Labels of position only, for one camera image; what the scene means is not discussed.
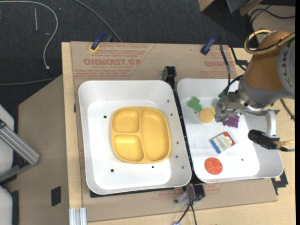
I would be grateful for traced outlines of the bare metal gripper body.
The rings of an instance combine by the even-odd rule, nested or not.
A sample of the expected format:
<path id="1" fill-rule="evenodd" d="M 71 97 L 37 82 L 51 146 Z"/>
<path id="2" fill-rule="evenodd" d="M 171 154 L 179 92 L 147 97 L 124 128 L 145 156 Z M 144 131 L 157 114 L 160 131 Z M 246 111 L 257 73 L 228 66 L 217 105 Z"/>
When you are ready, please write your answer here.
<path id="1" fill-rule="evenodd" d="M 249 113 L 265 115 L 265 105 L 252 100 L 245 92 L 228 92 L 219 99 L 219 114 L 234 115 L 235 113 Z"/>

